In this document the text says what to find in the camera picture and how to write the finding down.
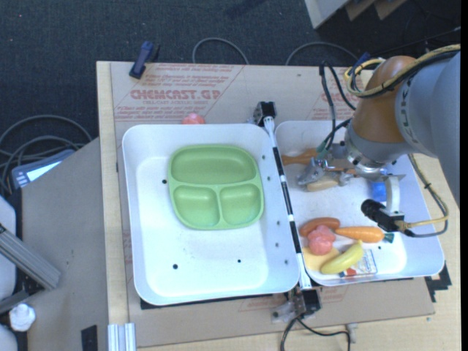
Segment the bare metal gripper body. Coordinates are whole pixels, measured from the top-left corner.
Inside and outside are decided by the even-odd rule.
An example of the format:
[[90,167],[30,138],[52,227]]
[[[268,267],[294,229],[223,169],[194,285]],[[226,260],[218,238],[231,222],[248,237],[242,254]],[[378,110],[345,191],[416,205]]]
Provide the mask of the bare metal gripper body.
[[394,174],[386,164],[369,159],[356,147],[346,143],[334,143],[331,146],[330,169],[373,182],[383,182],[390,177],[397,177],[397,179],[401,180],[406,176],[403,173]]

